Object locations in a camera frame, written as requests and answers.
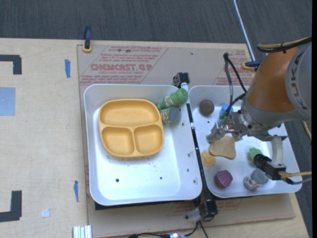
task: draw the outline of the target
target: table surface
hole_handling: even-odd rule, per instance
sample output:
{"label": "table surface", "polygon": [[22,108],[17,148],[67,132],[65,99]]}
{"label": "table surface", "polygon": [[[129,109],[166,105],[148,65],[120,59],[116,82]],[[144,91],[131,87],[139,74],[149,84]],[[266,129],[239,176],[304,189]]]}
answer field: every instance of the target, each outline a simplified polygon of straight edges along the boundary
{"label": "table surface", "polygon": [[[20,55],[22,75],[0,62],[0,87],[15,88],[15,115],[0,116],[0,212],[10,211],[11,192],[22,191],[22,217],[0,222],[2,237],[71,237],[88,223],[77,45],[81,40],[0,39],[0,55]],[[96,44],[243,48],[244,44],[94,41]],[[71,62],[71,77],[64,60]],[[78,198],[74,200],[74,181]],[[294,193],[295,218],[205,228],[210,237],[307,238]],[[42,218],[42,210],[51,216]],[[205,237],[198,228],[193,237]]]}

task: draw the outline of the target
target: black bracket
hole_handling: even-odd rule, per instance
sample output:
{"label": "black bracket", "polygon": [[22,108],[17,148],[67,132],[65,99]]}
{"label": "black bracket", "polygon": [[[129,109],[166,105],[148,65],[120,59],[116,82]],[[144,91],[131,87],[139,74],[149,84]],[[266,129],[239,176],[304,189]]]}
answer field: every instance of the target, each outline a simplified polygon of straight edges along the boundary
{"label": "black bracket", "polygon": [[22,74],[22,61],[19,55],[0,55],[0,61],[13,62],[13,75]]}
{"label": "black bracket", "polygon": [[0,212],[0,222],[16,221],[22,217],[22,191],[12,191],[9,212]]}

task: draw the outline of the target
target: yellow plate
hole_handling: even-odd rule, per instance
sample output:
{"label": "yellow plate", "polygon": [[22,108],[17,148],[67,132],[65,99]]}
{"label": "yellow plate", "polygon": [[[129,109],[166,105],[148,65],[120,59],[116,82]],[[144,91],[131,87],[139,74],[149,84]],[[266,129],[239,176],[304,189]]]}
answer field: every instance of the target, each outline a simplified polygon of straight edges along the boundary
{"label": "yellow plate", "polygon": [[144,99],[105,102],[99,110],[99,132],[105,149],[117,157],[152,155],[164,143],[159,110]]}

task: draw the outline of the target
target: light blue square sticker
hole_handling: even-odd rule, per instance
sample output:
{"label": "light blue square sticker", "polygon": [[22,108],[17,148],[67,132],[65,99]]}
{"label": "light blue square sticker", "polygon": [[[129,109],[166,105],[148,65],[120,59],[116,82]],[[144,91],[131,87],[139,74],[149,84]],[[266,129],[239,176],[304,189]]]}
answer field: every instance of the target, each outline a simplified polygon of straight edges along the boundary
{"label": "light blue square sticker", "polygon": [[15,87],[0,87],[0,116],[15,116]]}

